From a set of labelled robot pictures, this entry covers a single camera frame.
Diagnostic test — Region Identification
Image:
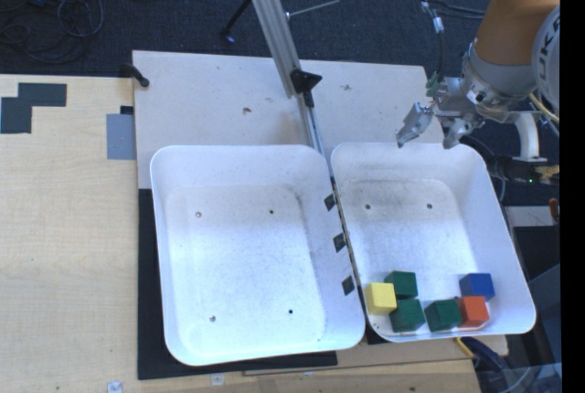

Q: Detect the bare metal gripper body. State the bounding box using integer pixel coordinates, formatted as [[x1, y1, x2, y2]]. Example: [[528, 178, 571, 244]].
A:
[[431, 76, 503, 131]]

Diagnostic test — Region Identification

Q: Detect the white plastic tray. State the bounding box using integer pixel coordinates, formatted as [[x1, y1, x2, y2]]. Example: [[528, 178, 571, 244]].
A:
[[329, 140, 537, 344], [149, 143, 367, 367]]

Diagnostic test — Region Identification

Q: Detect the blue cube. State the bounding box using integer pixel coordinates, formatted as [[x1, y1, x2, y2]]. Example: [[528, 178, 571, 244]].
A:
[[458, 272, 496, 302]]

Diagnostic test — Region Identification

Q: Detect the green cube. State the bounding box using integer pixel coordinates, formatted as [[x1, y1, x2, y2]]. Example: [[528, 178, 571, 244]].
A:
[[383, 270, 420, 300], [388, 297, 427, 334], [423, 298, 463, 334]]

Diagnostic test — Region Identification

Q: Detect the yellow cube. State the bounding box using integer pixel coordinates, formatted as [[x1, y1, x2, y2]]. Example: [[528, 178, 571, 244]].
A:
[[363, 281, 399, 316]]

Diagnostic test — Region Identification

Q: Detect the orange cube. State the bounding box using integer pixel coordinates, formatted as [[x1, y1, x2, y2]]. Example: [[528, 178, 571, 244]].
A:
[[456, 294, 491, 329]]

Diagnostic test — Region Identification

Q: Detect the pale flat board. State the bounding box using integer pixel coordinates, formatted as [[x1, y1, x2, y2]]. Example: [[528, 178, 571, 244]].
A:
[[132, 49, 510, 377]]

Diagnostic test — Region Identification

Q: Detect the black cylinder on white bracket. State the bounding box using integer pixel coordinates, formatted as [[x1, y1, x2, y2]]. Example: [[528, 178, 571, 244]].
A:
[[487, 109, 548, 185]]

